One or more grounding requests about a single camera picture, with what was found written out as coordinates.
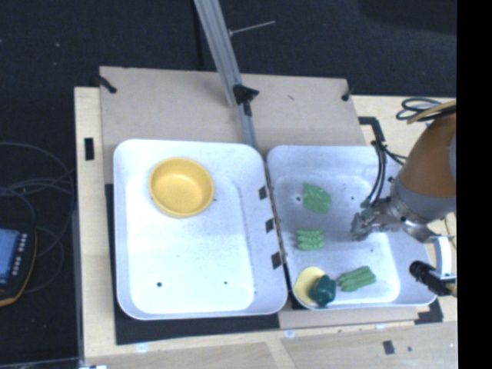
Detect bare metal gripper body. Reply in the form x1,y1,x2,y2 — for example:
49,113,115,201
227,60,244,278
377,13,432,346
365,197,434,243

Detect white plastic tray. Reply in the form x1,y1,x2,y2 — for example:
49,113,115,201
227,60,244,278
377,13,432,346
265,144,440,311
112,138,289,321

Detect green pea pods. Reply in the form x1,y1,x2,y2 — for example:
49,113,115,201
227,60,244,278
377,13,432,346
337,265,377,293
294,227,326,251

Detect green lettuce leaf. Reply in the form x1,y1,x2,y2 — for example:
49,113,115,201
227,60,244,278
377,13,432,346
301,182,333,213

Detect dark green broccoli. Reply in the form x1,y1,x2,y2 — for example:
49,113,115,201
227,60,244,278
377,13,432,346
308,274,337,308

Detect small yellow round dish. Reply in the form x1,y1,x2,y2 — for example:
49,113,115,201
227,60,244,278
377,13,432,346
294,265,327,307

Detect yellow bowl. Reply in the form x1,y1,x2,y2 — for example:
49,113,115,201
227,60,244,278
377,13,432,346
148,157,216,219

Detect pale brown flat board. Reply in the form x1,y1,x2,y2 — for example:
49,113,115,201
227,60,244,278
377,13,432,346
98,65,421,331

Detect black cylinder on white bracket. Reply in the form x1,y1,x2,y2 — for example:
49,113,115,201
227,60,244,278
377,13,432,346
408,235,457,298

